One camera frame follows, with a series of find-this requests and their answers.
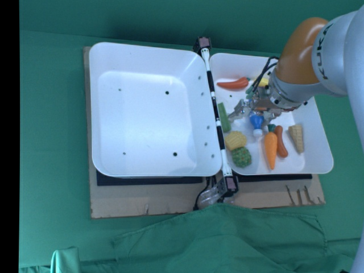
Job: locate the beige ice cream cone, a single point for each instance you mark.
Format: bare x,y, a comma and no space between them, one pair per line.
296,136

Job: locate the orange sausage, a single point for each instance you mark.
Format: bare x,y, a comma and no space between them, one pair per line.
281,144

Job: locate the green cucumber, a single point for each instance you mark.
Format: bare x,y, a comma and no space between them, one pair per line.
224,118

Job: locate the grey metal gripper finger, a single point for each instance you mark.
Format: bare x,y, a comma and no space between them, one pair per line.
241,104
237,115

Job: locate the brown cardboard board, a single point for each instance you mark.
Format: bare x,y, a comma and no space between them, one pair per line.
159,198

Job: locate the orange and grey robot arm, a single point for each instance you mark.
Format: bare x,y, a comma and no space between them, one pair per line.
335,53

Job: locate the red chili pepper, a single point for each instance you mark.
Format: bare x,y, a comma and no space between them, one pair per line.
231,84

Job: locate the yellow toy banana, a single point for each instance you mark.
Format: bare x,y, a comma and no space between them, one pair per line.
263,82

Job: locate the blue and white bottle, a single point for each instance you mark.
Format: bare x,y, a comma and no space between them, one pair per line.
256,122

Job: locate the orange carrot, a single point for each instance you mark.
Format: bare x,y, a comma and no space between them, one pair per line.
270,149

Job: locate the white plastic tray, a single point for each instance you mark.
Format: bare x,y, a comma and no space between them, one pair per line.
148,115
310,141

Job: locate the black and white thin rod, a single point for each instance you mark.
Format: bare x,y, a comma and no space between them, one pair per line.
211,91

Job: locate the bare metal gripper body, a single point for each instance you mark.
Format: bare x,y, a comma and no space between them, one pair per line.
263,104

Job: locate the green bumpy toy vegetable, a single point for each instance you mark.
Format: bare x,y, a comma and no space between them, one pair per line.
241,157

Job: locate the green cloth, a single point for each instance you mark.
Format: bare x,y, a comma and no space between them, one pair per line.
227,237

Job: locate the yellow corn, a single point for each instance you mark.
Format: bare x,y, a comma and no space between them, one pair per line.
235,140

